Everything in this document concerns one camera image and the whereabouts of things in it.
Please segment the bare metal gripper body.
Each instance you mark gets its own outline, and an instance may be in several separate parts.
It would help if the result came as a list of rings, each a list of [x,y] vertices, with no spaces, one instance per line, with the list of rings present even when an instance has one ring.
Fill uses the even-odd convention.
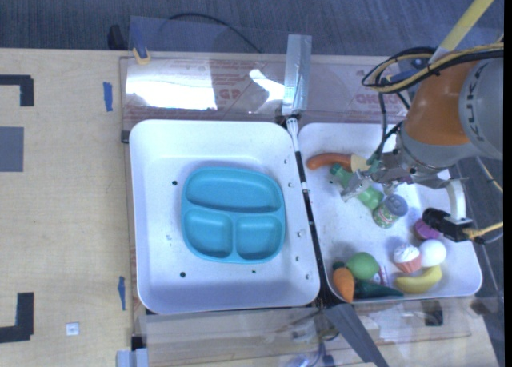
[[[451,176],[441,178],[439,174],[447,167],[437,167],[420,162],[405,149],[393,149],[380,157],[377,167],[370,178],[388,187],[399,184],[419,184],[431,189],[447,187],[454,179]]]

